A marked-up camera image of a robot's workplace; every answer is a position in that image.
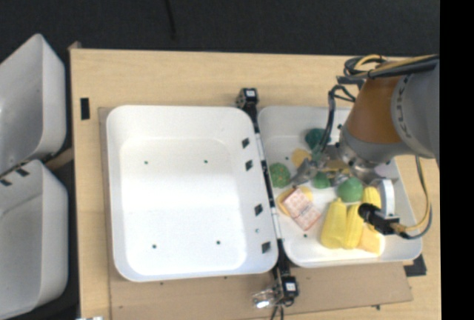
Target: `white plastic tray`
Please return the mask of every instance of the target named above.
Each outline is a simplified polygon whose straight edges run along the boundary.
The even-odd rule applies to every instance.
[[[318,127],[325,128],[328,109],[326,107],[266,107],[258,115],[261,140],[268,165],[281,162],[285,164],[291,176],[296,174],[296,167],[291,162],[291,155],[297,148],[309,150],[304,140],[307,131]],[[349,109],[336,110],[331,144],[338,141],[337,126],[345,122]],[[404,190],[404,186],[393,161],[378,168],[378,173],[387,178],[397,178],[395,189],[395,212],[401,223],[415,224],[415,218]],[[313,192],[313,203],[325,216],[327,206],[336,198],[334,188],[319,190],[310,182],[303,184]],[[273,195],[278,197],[286,188],[273,188]],[[421,253],[421,239],[405,240],[398,236],[385,236],[383,253],[380,256],[363,250],[327,249],[319,243],[320,232],[324,223],[322,216],[316,225],[307,232],[278,209],[278,221],[284,239],[284,250],[288,258],[301,267],[323,267],[340,264],[358,264],[374,261],[412,260]]]
[[[132,281],[263,273],[278,248],[250,118],[123,106],[106,120],[113,258]]]
[[[0,64],[0,174],[61,148],[65,95],[64,66],[40,34]]]
[[[0,184],[0,319],[56,299],[67,283],[67,191],[39,161],[22,171]]]

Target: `yellow cable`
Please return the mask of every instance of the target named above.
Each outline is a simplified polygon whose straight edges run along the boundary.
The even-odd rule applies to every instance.
[[[355,64],[354,69],[362,66],[369,59],[384,59],[384,60],[387,60],[385,57],[383,57],[379,54],[369,54],[368,56],[365,56],[364,58],[359,59],[359,61]]]
[[[426,184],[424,182],[423,167],[421,166],[421,161],[420,161],[420,158],[418,156],[416,156],[416,167],[418,169],[418,174],[420,176],[421,186],[423,187],[423,193],[424,193],[425,197],[427,198],[427,206],[426,206],[426,210],[424,211],[424,216],[420,220],[420,222],[416,225],[413,225],[411,227],[407,227],[405,229],[408,232],[410,232],[411,230],[415,230],[415,229],[420,228],[422,225],[424,225],[425,222],[428,221],[428,218],[430,217],[431,200],[430,200],[430,195],[428,194]]]
[[[376,55],[376,54],[371,54],[370,56],[364,57],[363,59],[367,60],[368,57],[373,58],[373,56],[378,57],[378,55]],[[400,66],[404,66],[406,64],[411,64],[411,63],[423,61],[425,59],[432,58],[433,56],[436,56],[436,54],[432,54],[432,55],[429,55],[429,56],[415,56],[415,57],[412,57],[412,58],[404,59],[402,61],[386,62],[386,63],[383,63],[380,67],[377,67],[376,69],[377,69],[377,72],[390,70],[390,69],[393,69],[395,67],[400,67]],[[354,76],[359,77],[359,78],[366,78],[366,77],[368,77],[369,71],[365,71],[363,73],[357,73],[357,74],[354,74]]]
[[[428,219],[430,218],[430,210],[431,210],[430,195],[428,193],[428,190],[427,190],[427,187],[426,187],[426,184],[425,184],[425,181],[424,181],[423,168],[421,166],[420,158],[418,156],[416,156],[415,160],[416,160],[416,168],[418,170],[418,176],[420,178],[420,183],[421,183],[421,186],[423,187],[423,193],[424,193],[424,195],[427,199],[427,206],[426,206],[426,210],[424,211],[424,216],[418,224],[415,224],[415,225],[412,225],[412,226],[408,227],[408,226],[403,225],[403,224],[393,223],[391,226],[394,229],[394,231],[396,231],[397,233],[410,232],[412,230],[417,230],[418,228],[423,226],[424,223],[427,222]]]

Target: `toy food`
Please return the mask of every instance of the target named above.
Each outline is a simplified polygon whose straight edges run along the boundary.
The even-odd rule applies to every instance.
[[[309,201],[299,188],[294,189],[282,204],[302,230],[310,229],[321,217],[313,202]]]
[[[380,199],[380,193],[375,187],[365,187],[362,193],[362,202],[375,205],[377,208],[381,208],[382,203]]]
[[[323,135],[324,135],[324,129],[317,127],[317,128],[311,129],[304,137],[304,140],[306,141],[306,143],[312,150],[321,141],[321,139],[323,138]]]
[[[373,231],[369,227],[362,227],[361,241],[357,248],[380,256],[381,237],[379,232]]]
[[[272,186],[277,188],[286,187],[290,183],[290,171],[282,163],[274,163],[270,165],[270,178]]]
[[[364,219],[358,215],[359,204],[353,204],[347,211],[346,237],[344,249],[354,249],[361,241]]]
[[[313,178],[313,186],[316,188],[328,188],[331,187],[331,182],[325,173],[318,171]]]
[[[300,167],[305,159],[311,160],[311,154],[303,149],[295,149],[291,155],[291,162],[293,162],[296,167]]]
[[[341,198],[333,201],[327,210],[321,232],[321,243],[330,249],[342,247],[346,237],[347,208]]]
[[[302,191],[302,193],[308,198],[309,201],[313,201],[313,193],[311,192],[311,189],[306,187],[306,186],[300,186],[299,189]],[[286,190],[285,192],[281,193],[278,195],[276,198],[276,205],[280,210],[287,216],[290,214],[288,213],[287,208],[282,204],[283,200],[285,200],[288,195],[290,195],[295,189],[290,188],[289,190]]]
[[[346,179],[337,188],[338,196],[346,203],[360,201],[363,191],[362,182],[355,176]]]

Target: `label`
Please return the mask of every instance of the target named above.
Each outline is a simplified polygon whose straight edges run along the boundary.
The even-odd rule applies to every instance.
[[[287,286],[287,291],[296,291],[296,284],[288,282],[285,285]]]

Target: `yellow corn toy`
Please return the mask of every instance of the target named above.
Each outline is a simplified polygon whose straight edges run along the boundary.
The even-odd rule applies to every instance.
[[[362,192],[362,203],[368,203],[375,205],[377,208],[381,208],[382,202],[380,199],[380,193],[375,187],[365,187],[364,191]],[[371,224],[367,224],[370,230],[376,231],[374,226]]]
[[[372,231],[368,227],[362,227],[361,241],[357,248],[380,256],[382,243],[381,237],[382,235],[379,232]]]
[[[347,211],[346,237],[344,249],[354,249],[361,241],[364,219],[358,215],[359,204],[353,204]]]
[[[346,237],[347,209],[341,198],[333,201],[327,210],[321,232],[321,243],[329,249],[337,249],[344,245]]]

